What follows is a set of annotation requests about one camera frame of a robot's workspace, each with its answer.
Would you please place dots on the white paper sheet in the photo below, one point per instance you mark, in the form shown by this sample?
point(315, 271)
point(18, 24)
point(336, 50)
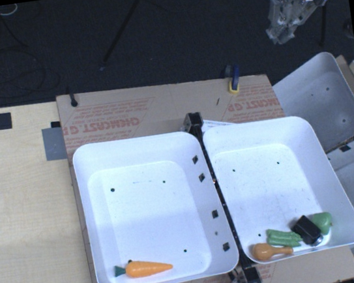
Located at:
point(217, 123)

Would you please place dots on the black rectangular box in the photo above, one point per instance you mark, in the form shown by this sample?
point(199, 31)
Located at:
point(306, 229)

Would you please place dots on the brown cardboard board red print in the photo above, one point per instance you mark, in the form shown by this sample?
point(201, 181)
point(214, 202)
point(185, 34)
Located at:
point(165, 109)

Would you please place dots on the orange gourd-shaped toy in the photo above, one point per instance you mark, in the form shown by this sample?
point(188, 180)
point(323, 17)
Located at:
point(262, 252)

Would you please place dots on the green bell pepper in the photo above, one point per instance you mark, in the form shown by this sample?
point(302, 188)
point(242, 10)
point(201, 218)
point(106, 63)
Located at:
point(324, 221)

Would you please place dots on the green bean bunch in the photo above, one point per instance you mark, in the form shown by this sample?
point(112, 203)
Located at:
point(282, 238)

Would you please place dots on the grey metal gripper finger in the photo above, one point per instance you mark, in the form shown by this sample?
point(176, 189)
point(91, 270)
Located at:
point(291, 23)
point(280, 10)

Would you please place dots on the thin black rod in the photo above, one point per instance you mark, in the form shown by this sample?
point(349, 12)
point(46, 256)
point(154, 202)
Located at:
point(219, 190)

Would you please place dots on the orange carrot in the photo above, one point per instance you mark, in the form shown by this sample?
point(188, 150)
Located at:
point(146, 268)

